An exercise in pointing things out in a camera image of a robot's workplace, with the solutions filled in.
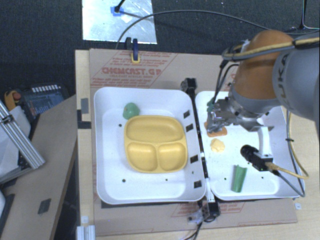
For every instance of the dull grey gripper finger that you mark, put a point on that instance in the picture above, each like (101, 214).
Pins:
(220, 124)
(212, 127)

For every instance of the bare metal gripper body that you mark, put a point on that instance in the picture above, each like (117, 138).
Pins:
(235, 116)

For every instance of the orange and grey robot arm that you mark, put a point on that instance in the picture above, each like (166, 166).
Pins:
(260, 74)

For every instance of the orange flat toy slice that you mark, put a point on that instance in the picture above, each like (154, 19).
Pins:
(220, 133)

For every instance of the thin black and white rod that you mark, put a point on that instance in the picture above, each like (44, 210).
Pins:
(200, 139)

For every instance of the pale yellow toy food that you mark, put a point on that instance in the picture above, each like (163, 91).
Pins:
(217, 145)

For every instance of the green toy celery stick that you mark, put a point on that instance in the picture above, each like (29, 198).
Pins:
(238, 179)

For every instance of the yellow divided plate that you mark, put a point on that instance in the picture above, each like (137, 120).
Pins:
(155, 141)

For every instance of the white plastic tray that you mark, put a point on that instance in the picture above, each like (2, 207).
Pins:
(260, 184)
(112, 159)

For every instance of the brown cardboard board, red print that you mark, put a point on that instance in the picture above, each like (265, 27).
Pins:
(160, 66)

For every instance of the green toy broccoli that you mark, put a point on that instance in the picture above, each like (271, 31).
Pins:
(130, 111)

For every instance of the black cylinder on white bracket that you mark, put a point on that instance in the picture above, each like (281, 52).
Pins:
(265, 144)

